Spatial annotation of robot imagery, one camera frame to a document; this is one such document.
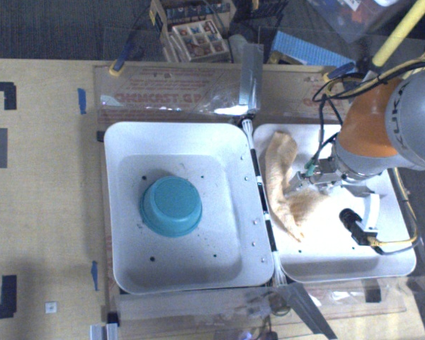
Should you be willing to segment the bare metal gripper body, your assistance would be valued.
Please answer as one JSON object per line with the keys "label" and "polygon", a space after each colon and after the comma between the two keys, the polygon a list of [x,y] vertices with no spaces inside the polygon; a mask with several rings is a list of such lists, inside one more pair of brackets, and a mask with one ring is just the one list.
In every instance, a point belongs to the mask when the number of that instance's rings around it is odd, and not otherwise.
{"label": "bare metal gripper body", "polygon": [[338,184],[342,180],[342,176],[335,158],[328,157],[320,159],[313,166],[309,182],[318,187],[328,187]]}

